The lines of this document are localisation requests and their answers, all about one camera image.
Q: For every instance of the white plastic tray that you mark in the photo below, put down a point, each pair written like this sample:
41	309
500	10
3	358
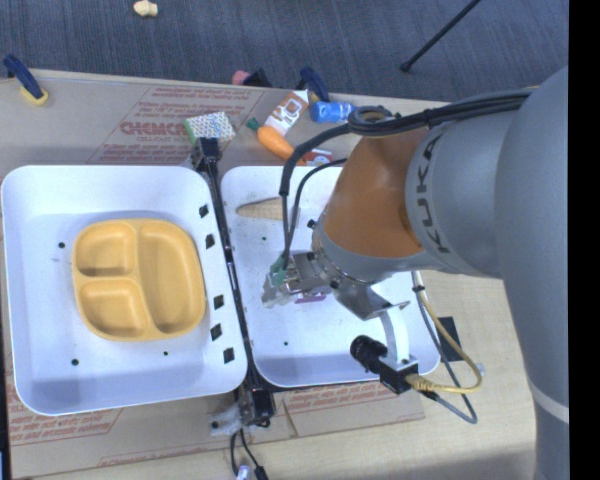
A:
45	268
310	348

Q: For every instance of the brown cardboard board red print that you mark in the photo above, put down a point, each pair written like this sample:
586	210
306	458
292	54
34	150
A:
95	118

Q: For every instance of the orange divided plate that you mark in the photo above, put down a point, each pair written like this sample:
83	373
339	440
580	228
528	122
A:
140	278

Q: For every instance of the white and orange bottle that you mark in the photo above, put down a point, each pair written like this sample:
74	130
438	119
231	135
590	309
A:
287	110

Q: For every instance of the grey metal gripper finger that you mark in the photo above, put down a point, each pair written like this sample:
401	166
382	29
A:
271	294
291	293

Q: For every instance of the thin black rod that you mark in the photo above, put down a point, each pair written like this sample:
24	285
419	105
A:
232	288

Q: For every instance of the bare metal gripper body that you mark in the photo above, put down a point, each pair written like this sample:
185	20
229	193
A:
311	272

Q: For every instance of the pink toy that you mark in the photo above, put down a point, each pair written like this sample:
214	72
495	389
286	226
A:
240	78

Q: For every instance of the black cylinder on white bracket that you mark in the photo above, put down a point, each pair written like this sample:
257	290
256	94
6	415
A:
380	360

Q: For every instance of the red and white packet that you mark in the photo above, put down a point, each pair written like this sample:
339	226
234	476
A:
319	157

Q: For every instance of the green patterned white carton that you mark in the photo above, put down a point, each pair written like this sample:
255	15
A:
210	126

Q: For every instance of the cream toy food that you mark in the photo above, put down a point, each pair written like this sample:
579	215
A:
145	8

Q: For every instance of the orange carrot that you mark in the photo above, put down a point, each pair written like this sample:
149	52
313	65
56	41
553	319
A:
275	140

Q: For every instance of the purple flat item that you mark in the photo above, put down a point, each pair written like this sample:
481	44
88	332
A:
314	297

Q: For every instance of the black stand leg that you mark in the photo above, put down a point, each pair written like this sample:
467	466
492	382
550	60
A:
455	18

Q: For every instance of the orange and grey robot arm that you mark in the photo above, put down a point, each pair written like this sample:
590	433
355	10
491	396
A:
460	203

